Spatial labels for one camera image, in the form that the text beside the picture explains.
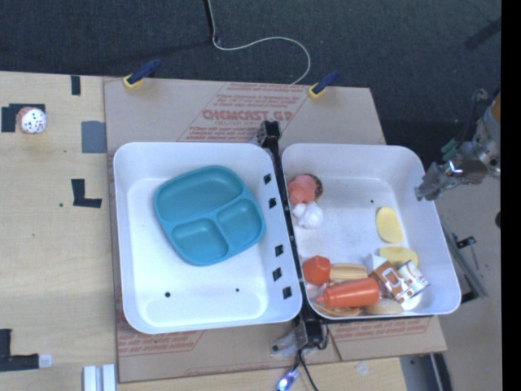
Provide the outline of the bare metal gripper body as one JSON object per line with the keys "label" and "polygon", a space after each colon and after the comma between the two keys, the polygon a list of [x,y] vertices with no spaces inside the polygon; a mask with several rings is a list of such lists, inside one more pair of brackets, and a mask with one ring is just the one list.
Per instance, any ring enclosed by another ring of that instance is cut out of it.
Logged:
{"label": "bare metal gripper body", "polygon": [[501,179],[501,144],[493,138],[457,143],[453,138],[441,148],[443,164],[436,182],[442,189]]}

